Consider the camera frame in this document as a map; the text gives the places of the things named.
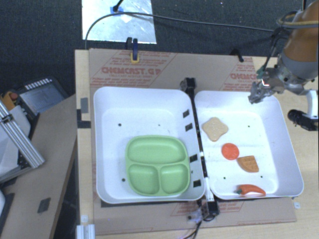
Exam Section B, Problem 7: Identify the thin black and white rod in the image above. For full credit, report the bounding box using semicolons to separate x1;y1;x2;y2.
188;90;215;203

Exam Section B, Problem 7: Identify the orange round toy slice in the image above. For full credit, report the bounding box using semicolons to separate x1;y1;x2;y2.
221;142;240;161

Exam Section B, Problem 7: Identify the green divided plate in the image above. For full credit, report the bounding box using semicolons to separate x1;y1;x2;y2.
125;135;191;197

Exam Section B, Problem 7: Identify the white plastic tray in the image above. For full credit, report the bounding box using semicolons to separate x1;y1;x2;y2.
93;86;207;205
193;90;305;201

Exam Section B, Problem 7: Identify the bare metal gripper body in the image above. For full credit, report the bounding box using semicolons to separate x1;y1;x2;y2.
257;67;305;95

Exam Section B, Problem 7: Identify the black cylinder on white bracket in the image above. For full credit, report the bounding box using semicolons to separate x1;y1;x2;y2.
287;89;319;131

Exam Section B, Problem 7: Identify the orange toy biscuit wedge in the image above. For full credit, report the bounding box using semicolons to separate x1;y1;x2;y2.
236;155;260;174

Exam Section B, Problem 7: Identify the brown cardboard board red print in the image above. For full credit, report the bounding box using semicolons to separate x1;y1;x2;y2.
88;48;298;236

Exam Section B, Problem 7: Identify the orange toy carrot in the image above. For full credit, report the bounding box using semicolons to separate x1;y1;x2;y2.
235;184;267;197

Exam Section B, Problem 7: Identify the beige toy bread slice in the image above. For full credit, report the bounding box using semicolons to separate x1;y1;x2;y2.
201;117;229;142

